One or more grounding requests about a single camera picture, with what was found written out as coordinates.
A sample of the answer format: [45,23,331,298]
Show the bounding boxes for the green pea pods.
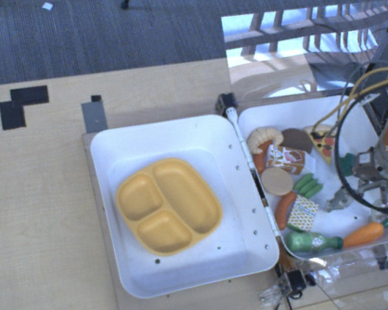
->
[290,170,326,202]

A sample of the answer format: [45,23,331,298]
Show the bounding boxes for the red sausage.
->
[248,138,279,175]

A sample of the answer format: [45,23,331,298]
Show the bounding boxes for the yellow patterned packet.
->
[282,190,324,236]

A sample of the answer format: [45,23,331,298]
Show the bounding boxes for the white plastic tray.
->
[87,104,285,305]
[236,83,388,268]

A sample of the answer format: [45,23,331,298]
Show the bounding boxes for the green bottle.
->
[283,222,346,260]

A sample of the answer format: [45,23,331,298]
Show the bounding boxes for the tan round biscuit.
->
[258,163,296,199]

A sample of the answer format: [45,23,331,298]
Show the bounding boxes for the orange carrot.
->
[338,217,388,250]

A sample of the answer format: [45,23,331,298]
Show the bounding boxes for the brown biscuit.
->
[277,124,316,159]

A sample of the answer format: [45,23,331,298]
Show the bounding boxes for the beige croissant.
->
[244,123,288,157]

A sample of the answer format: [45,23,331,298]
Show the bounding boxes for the thin black and white rod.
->
[224,102,282,243]

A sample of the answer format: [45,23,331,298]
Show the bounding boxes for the yellow pizza slice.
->
[302,121,342,170]

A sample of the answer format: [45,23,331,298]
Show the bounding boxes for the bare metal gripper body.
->
[348,145,388,195]

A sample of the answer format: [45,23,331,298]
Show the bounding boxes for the orange and white carton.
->
[260,137,319,182]

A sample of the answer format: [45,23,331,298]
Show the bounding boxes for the yellow divided plate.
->
[109,149,230,264]

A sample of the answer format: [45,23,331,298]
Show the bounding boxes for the black block with thin wires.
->
[215,91,239,114]
[284,268,310,300]

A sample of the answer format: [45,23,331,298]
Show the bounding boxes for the orange sausage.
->
[270,189,304,232]

